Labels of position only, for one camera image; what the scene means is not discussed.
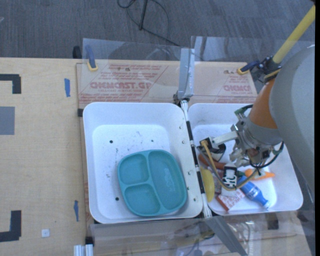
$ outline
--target gray square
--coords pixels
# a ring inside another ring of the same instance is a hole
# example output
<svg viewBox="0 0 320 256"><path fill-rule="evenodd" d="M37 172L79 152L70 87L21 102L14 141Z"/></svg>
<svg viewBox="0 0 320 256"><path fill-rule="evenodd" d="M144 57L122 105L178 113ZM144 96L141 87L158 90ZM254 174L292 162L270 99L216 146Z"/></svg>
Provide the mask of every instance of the gray square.
<svg viewBox="0 0 320 256"><path fill-rule="evenodd" d="M15 135L14 106L0 106L0 135Z"/></svg>

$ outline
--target yellow pole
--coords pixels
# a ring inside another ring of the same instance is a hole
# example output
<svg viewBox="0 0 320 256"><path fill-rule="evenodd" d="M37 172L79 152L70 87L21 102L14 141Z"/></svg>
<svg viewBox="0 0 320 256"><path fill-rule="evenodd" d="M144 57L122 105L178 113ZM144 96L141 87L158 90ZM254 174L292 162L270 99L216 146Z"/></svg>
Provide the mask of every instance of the yellow pole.
<svg viewBox="0 0 320 256"><path fill-rule="evenodd" d="M273 56L272 60L274 63L279 64L290 51L290 49L295 45L307 28L316 18L316 5L314 4L311 9L307 12L304 18L300 21L298 26L294 29L291 35L287 38L281 48Z"/></svg>

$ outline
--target blue bottle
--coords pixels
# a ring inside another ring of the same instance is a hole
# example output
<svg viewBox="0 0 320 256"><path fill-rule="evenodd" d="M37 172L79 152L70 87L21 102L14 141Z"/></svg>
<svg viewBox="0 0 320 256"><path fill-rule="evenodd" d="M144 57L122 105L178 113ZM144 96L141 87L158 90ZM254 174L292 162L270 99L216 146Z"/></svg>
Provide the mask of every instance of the blue bottle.
<svg viewBox="0 0 320 256"><path fill-rule="evenodd" d="M246 176L240 177L237 181L237 184L242 183L246 178L247 178ZM255 202L259 203L265 209L269 208L270 202L264 198L261 190L255 184L253 184L251 181L248 181L240 189L251 201L255 201Z"/></svg>

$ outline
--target teal divided plate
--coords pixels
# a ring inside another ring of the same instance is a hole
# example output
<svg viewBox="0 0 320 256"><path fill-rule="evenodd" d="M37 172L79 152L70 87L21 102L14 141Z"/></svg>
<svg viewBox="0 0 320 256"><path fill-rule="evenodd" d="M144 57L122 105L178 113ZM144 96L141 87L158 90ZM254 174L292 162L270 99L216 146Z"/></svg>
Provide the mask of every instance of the teal divided plate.
<svg viewBox="0 0 320 256"><path fill-rule="evenodd" d="M171 213L187 200L181 169L174 156L165 150L127 155L119 162L117 174L124 201L136 215Z"/></svg>

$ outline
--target gray floor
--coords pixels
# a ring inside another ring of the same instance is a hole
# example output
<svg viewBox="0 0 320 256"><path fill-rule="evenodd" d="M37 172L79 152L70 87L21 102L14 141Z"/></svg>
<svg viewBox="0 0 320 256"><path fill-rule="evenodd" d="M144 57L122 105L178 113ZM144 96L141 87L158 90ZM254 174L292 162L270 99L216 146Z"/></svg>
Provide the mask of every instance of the gray floor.
<svg viewBox="0 0 320 256"><path fill-rule="evenodd" d="M140 30L143 3L121 8L117 0L1 0L0 57L71 59L83 39L190 47L191 37L199 36L262 42L257 51L263 58L275 54L313 6L311 0L148 0ZM313 22L300 45L314 44L315 34ZM233 55L224 57L250 61L246 44L232 47ZM218 59L206 54L206 60ZM303 181L301 188L301 222L315 255L315 205Z"/></svg>

